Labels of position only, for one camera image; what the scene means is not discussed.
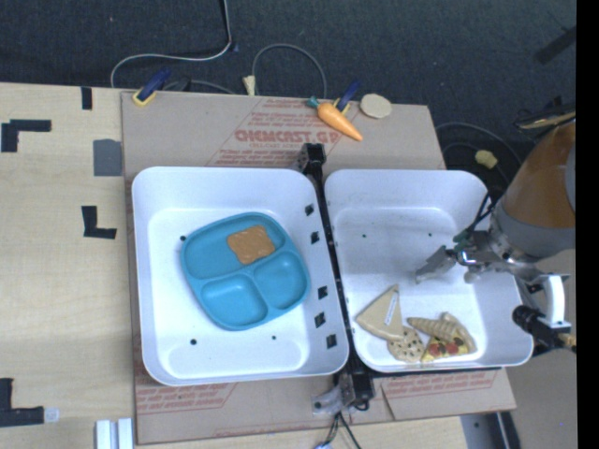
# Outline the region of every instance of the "wooden surface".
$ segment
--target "wooden surface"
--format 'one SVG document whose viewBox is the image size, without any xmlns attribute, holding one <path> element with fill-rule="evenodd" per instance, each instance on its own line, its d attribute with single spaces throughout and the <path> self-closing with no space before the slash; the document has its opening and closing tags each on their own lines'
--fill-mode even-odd
<svg viewBox="0 0 599 449">
<path fill-rule="evenodd" d="M 56 407 L 57 423 L 0 428 L 0 447 L 93 447 L 99 419 L 134 417 L 124 181 L 95 177 L 94 140 L 121 140 L 119 92 L 0 84 L 0 123 L 51 120 L 0 153 L 0 377 L 15 408 Z M 116 239 L 83 237 L 81 206 Z M 458 417 L 355 427 L 364 448 L 464 448 Z M 152 447 L 314 447 L 326 430 Z M 336 449 L 352 447 L 343 430 Z"/>
</svg>

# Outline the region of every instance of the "cardboard box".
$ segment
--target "cardboard box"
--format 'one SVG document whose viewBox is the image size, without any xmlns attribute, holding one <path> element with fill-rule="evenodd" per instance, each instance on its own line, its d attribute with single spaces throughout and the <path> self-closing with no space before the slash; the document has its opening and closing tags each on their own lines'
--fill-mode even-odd
<svg viewBox="0 0 599 449">
<path fill-rule="evenodd" d="M 296 98 L 160 93 L 139 108 L 122 93 L 139 444 L 330 425 L 329 415 L 313 413 L 312 397 L 330 390 L 332 377 L 169 387 L 148 375 L 140 357 L 130 188 L 147 167 L 294 167 L 307 142 L 324 145 L 325 177 L 342 168 L 445 167 L 426 107 L 393 105 L 390 116 L 375 120 L 352 104 L 347 116 L 362 142 L 328 128 Z M 504 369 L 381 378 L 375 389 L 368 411 L 348 414 L 350 424 L 515 408 Z"/>
</svg>

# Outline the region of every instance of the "divided blue plate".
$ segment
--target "divided blue plate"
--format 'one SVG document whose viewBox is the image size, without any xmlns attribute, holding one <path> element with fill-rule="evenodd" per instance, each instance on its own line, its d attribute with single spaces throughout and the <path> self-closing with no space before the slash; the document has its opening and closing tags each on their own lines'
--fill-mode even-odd
<svg viewBox="0 0 599 449">
<path fill-rule="evenodd" d="M 252 226 L 266 229 L 274 251 L 243 264 L 226 239 Z M 249 212 L 201 227 L 181 251 L 183 273 L 199 304 L 219 326 L 260 326 L 298 306 L 310 290 L 310 275 L 296 246 L 270 216 Z"/>
</svg>

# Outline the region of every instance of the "white tray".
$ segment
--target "white tray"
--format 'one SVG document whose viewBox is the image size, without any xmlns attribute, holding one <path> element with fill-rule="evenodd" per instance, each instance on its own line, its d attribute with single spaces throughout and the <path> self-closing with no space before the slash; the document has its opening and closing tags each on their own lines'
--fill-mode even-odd
<svg viewBox="0 0 599 449">
<path fill-rule="evenodd" d="M 343 291 L 360 359 L 382 372 L 472 369 L 526 362 L 533 338 L 512 321 L 521 304 L 513 276 L 489 272 L 474 284 L 453 267 L 437 279 L 415 283 L 415 271 L 442 244 L 475 218 L 485 194 L 475 176 L 451 170 L 339 170 L 326 181 Z M 395 359 L 384 340 L 368 333 L 356 316 L 392 284 L 400 287 L 403 322 L 411 316 L 458 317 L 477 344 L 471 355 L 432 364 Z M 428 337 L 423 335 L 426 343 Z"/>
<path fill-rule="evenodd" d="M 134 179 L 132 196 L 141 348 L 158 382 L 255 381 L 343 367 L 349 346 L 316 194 L 306 177 L 289 169 L 152 167 Z M 312 287 L 287 314 L 229 331 L 206 315 L 185 280 L 180 236 L 248 211 L 266 213 L 283 227 Z"/>
</svg>

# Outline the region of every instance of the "orange carrot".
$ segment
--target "orange carrot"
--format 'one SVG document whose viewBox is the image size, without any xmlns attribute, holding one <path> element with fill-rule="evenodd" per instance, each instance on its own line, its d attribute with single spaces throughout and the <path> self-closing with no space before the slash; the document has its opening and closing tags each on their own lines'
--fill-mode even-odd
<svg viewBox="0 0 599 449">
<path fill-rule="evenodd" d="M 318 103 L 315 98 L 308 100 L 308 105 L 316 108 L 318 118 L 331 128 L 340 131 L 357 141 L 362 140 L 362 135 L 357 128 L 330 102 Z"/>
</svg>

